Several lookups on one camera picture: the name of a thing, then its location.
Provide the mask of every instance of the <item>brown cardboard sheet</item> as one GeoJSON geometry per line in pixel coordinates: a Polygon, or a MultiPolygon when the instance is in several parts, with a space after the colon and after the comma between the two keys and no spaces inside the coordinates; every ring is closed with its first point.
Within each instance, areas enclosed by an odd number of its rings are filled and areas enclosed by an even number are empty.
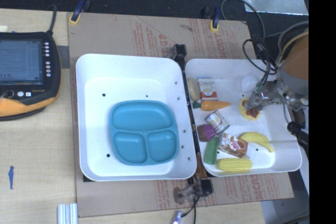
{"type": "MultiPolygon", "coordinates": [[[[250,38],[247,25],[220,20],[219,30],[214,33],[210,30],[210,22],[209,19],[82,13],[77,25],[68,23],[79,217],[189,208],[191,203],[180,205],[173,197],[175,189],[188,186],[187,180],[84,180],[79,165],[75,70],[78,58],[88,53],[165,57],[174,44],[185,44],[187,61],[194,58],[245,59],[242,45],[250,38]]],[[[255,59],[252,44],[246,46],[246,51],[255,59]]],[[[212,177],[211,181],[214,193],[201,198],[198,206],[293,197],[288,173],[212,177]]]]}

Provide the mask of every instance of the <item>white plastic tray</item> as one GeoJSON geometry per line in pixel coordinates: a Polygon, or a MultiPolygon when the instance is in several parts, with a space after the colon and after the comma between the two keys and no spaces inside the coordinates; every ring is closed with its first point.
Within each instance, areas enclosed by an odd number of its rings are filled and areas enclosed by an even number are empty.
{"type": "Polygon", "coordinates": [[[167,58],[87,54],[76,63],[80,167],[95,181],[186,179],[196,171],[193,134],[182,72],[167,58]],[[155,165],[122,163],[113,152],[109,113],[122,101],[154,100],[169,106],[179,149],[173,160],[155,165]]]}
{"type": "MultiPolygon", "coordinates": [[[[260,60],[254,63],[265,69],[260,60]]],[[[244,119],[238,109],[239,101],[242,98],[250,97],[250,92],[244,93],[240,89],[241,79],[246,75],[255,76],[258,81],[263,74],[255,68],[248,60],[227,60],[227,59],[193,59],[186,64],[185,73],[187,78],[213,78],[218,99],[231,102],[231,106],[220,109],[219,112],[228,121],[230,127],[226,133],[239,136],[244,132],[259,132],[266,135],[274,152],[270,153],[262,146],[258,146],[252,159],[252,169],[245,173],[224,172],[216,167],[203,163],[205,169],[214,176],[231,176],[241,174],[263,174],[276,172],[290,172],[300,168],[302,156],[296,137],[287,130],[287,122],[283,113],[282,105],[269,105],[261,111],[258,120],[249,121],[244,119]]],[[[268,80],[274,80],[275,76],[269,76],[268,80]]],[[[211,112],[202,111],[200,108],[193,109],[196,126],[206,124],[205,118],[211,112]]],[[[206,150],[207,142],[200,141],[202,159],[206,150]]],[[[219,152],[218,158],[233,157],[227,153],[219,152]]]]}

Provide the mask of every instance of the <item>wooden table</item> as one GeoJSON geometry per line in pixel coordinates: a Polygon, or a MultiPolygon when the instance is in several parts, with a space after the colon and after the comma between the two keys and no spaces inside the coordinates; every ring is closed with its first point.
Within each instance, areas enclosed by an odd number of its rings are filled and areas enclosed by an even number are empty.
{"type": "MultiPolygon", "coordinates": [[[[8,31],[47,31],[51,11],[0,9],[8,31]]],[[[58,12],[53,29],[59,46],[68,46],[67,13],[58,12]]],[[[57,223],[57,205],[76,203],[69,69],[62,70],[61,92],[36,115],[0,122],[0,223],[57,223]],[[13,189],[8,172],[14,167],[13,189]]],[[[78,223],[170,223],[175,210],[79,218],[78,223]]],[[[196,223],[265,223],[260,202],[198,207],[196,223]]],[[[182,219],[193,223],[193,214],[182,219]]]]}

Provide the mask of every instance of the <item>yellow corn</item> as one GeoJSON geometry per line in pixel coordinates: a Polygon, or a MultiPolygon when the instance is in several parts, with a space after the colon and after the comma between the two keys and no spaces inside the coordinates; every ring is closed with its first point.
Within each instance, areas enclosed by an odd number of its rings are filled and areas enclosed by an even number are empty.
{"type": "Polygon", "coordinates": [[[217,161],[217,168],[226,172],[246,171],[252,168],[252,162],[249,159],[224,158],[217,161]]]}

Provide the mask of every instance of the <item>can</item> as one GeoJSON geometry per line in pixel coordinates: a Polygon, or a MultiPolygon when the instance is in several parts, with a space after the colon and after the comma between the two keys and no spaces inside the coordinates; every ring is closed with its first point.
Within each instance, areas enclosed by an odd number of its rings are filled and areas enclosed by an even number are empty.
{"type": "Polygon", "coordinates": [[[230,126],[218,110],[211,113],[205,121],[213,127],[216,136],[219,136],[230,126]]]}

